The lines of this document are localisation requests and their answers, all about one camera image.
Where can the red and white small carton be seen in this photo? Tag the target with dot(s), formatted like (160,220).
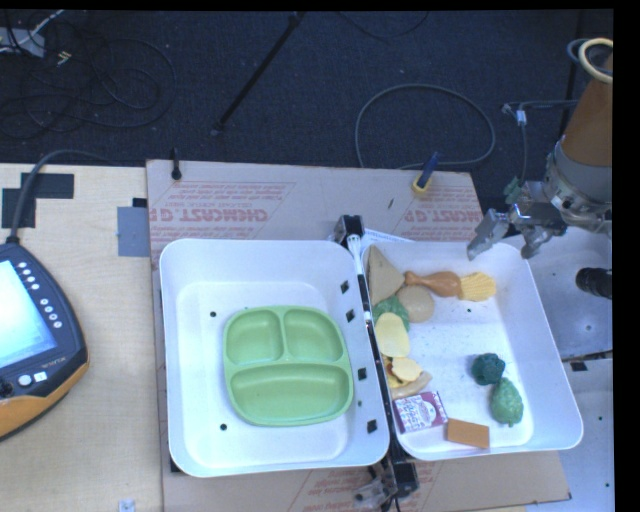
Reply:
(419,412)

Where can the yellow and red toy piece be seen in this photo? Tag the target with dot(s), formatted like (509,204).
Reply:
(391,376)

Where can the thin black and white rod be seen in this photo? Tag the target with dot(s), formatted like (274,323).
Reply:
(361,280)

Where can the orange-yellow toy slice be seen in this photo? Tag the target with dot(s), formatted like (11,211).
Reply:
(407,369)

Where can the green divided plate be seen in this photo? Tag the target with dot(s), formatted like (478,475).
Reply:
(287,380)

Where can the white plastic tray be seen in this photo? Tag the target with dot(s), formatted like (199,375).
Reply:
(450,340)
(200,280)

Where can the tan toy wedge slice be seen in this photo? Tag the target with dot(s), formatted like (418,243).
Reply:
(382,277)

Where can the yellow toy potato slice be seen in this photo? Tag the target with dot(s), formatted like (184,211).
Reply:
(392,336)

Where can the green toy lettuce leaf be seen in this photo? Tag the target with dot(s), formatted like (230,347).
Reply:
(392,306)

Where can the dark green toy broccoli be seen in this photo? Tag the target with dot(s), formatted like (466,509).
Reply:
(487,369)

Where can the beige round toy biscuit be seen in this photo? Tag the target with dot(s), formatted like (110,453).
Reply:
(417,305)

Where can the brown cardboard board red print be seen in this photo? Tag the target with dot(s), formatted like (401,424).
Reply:
(300,210)

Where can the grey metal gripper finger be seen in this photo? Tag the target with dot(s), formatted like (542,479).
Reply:
(535,243)
(486,236)

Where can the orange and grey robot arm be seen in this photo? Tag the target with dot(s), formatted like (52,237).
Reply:
(590,125)

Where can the yellow ridged toy chip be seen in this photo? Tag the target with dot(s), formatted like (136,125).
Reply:
(477,286)

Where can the beige toy bread piece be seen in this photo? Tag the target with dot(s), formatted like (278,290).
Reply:
(415,386)

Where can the brown toy chicken drumstick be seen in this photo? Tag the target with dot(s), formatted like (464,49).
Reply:
(440,283)

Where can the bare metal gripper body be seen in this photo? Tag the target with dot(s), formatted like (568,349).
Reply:
(542,210)

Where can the orange flat toy cheese slice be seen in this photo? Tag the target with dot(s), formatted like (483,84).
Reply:
(468,433)

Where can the light green toy grapes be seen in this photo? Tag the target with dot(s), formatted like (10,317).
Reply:
(507,404)

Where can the black cylinder on white bracket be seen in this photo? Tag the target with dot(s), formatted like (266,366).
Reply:
(596,283)

